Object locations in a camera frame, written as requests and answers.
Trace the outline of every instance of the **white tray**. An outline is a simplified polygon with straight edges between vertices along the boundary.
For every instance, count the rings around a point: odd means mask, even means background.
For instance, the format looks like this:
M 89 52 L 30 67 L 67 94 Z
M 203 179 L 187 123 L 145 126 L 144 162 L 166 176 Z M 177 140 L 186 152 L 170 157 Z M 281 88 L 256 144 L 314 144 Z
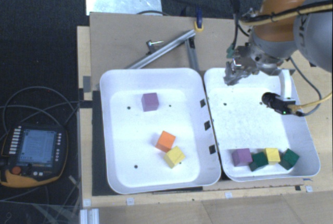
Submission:
M 280 94 L 279 77 L 260 73 L 241 79 L 235 86 L 227 86 L 224 76 L 223 68 L 213 68 L 205 73 L 204 82 L 222 167 L 228 177 L 234 181 L 251 181 L 317 174 L 320 162 L 305 118 L 282 116 L 260 104 L 265 92 Z M 293 81 L 292 98 L 299 104 Z M 300 158 L 290 170 L 279 164 L 254 172 L 248 166 L 234 166 L 235 149 L 250 148 L 257 153 L 267 147 L 278 148 L 280 152 L 290 148 Z
M 107 178 L 116 192 L 203 186 L 220 178 L 213 129 L 204 125 L 210 123 L 206 95 L 194 70 L 110 70 L 101 77 L 100 92 Z M 157 93 L 159 108 L 143 112 L 141 97 L 151 92 Z M 155 148 L 163 130 L 176 136 L 173 146 L 186 156 L 173 169 Z

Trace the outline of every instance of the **red emergency stop button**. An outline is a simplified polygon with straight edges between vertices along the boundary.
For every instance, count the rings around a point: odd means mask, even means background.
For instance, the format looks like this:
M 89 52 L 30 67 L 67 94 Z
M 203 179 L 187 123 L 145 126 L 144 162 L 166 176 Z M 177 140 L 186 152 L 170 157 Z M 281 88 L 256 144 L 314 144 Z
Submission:
M 19 175 L 21 173 L 21 167 L 19 166 L 15 166 L 11 169 L 11 173 L 14 174 L 14 175 Z

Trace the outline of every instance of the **orange cube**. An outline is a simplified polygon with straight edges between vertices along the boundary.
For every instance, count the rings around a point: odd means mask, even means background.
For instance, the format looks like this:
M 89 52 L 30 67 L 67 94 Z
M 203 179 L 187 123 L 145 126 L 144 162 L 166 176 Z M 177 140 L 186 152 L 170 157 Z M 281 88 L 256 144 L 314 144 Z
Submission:
M 166 131 L 163 131 L 155 147 L 159 150 L 162 150 L 163 152 L 168 152 L 171 150 L 172 144 L 175 139 L 176 136 Z

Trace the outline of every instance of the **display screen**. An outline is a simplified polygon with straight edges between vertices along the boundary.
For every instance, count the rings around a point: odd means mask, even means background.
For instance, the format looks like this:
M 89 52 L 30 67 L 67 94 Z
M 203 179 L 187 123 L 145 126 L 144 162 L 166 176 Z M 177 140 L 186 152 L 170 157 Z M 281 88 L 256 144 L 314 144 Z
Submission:
M 56 134 L 55 131 L 24 130 L 18 165 L 28 163 L 51 167 Z

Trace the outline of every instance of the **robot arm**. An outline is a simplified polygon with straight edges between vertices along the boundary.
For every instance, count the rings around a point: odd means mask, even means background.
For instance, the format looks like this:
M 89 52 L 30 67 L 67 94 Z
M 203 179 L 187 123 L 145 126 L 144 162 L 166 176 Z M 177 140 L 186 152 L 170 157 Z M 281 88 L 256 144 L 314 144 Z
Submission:
M 296 50 L 312 65 L 332 72 L 332 0 L 264 0 L 259 15 L 247 22 L 254 26 L 249 42 L 229 50 L 227 85 L 259 71 L 279 75 L 279 66 Z

